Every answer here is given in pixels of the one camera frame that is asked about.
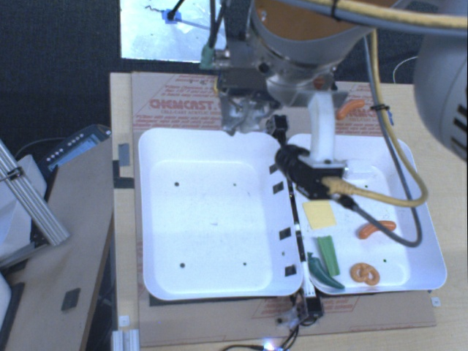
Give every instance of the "white plastic tray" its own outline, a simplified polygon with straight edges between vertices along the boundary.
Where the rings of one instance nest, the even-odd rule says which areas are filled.
[[[151,129],[139,141],[143,277],[162,300],[289,295],[303,280],[279,144]],[[283,186],[276,194],[275,185]],[[281,239],[279,233],[289,237]]]
[[[296,135],[290,139],[290,143],[308,148],[310,135]],[[414,165],[410,149],[404,143],[401,145]],[[347,181],[376,192],[405,198],[404,190],[382,137],[338,135],[335,151],[337,159],[346,160],[349,164]],[[412,196],[418,197],[420,192],[417,185],[406,169],[404,173],[408,178]],[[358,196],[354,198],[356,203],[375,219],[394,221],[397,224],[395,233],[411,241],[415,240],[415,224],[409,208],[396,208]],[[313,230],[309,226],[302,207],[302,204],[308,200],[299,193],[296,193],[295,199],[306,251],[313,252],[314,256],[320,257],[317,237],[331,235],[333,238],[340,268],[340,275],[334,278],[341,282],[345,289],[338,290],[312,278],[314,286],[324,293],[342,295],[434,290],[445,283],[447,271],[426,204],[418,207],[418,215],[423,228],[423,241],[419,247],[407,248],[379,232],[372,234],[366,240],[359,239],[358,230],[367,221],[335,202],[331,202],[331,207],[337,225]],[[371,287],[365,283],[353,281],[350,269],[356,263],[373,265],[380,273],[380,283]]]

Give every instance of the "cable tie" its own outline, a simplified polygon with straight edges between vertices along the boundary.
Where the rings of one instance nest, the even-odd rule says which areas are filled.
[[[339,0],[333,0],[333,5],[331,6],[331,12],[330,12],[330,17],[332,17],[336,22],[340,22],[341,20],[336,17],[335,12],[336,12],[336,5],[338,4]]]
[[[390,107],[388,105],[385,105],[385,104],[378,104],[378,105],[372,105],[371,109],[378,112],[379,110],[384,110],[384,109],[385,110],[390,110]]]

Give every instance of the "wooden table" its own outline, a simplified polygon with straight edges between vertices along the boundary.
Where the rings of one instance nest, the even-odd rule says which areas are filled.
[[[86,349],[112,237],[110,158],[109,139],[59,168],[48,204],[71,236],[7,276],[25,286],[6,351]],[[62,310],[73,290],[76,306]]]
[[[397,136],[412,149],[418,171],[430,191],[429,210],[448,270],[445,285],[433,293],[440,299],[435,308],[437,327],[300,336],[295,351],[311,350],[464,350],[468,344],[467,281],[467,166],[443,148],[418,117],[412,87],[383,85],[385,103],[391,105]],[[132,92],[130,74],[111,75],[113,159],[118,146],[130,144],[132,152]],[[298,113],[296,124],[309,124],[307,113]],[[133,163],[120,168],[121,177],[133,177]],[[116,232],[117,311],[128,316],[119,330],[138,329],[137,259],[135,243],[135,191],[114,191]],[[246,344],[261,344],[248,341]],[[230,343],[193,344],[145,348],[145,351],[215,351]]]

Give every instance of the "green toy vegetable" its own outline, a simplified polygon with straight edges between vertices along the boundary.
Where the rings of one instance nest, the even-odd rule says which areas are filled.
[[[344,286],[328,274],[318,257],[313,257],[312,255],[311,252],[307,252],[307,262],[309,264],[310,273],[323,284],[343,290]]]
[[[339,275],[338,260],[336,259],[335,246],[333,245],[333,239],[331,235],[326,237],[317,238],[317,242],[320,247],[320,252],[325,261],[325,266],[328,269],[328,273],[333,276]]]

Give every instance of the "orange toy sausage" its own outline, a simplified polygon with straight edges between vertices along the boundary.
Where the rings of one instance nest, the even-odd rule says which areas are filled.
[[[393,221],[379,221],[383,226],[385,226],[390,231],[396,229],[396,223]],[[373,224],[365,224],[361,230],[359,230],[359,239],[367,239],[373,232],[378,231]]]
[[[336,111],[336,119],[344,120],[349,112],[354,109],[362,108],[365,105],[366,103],[362,99],[350,100],[349,102],[343,104],[341,108]]]

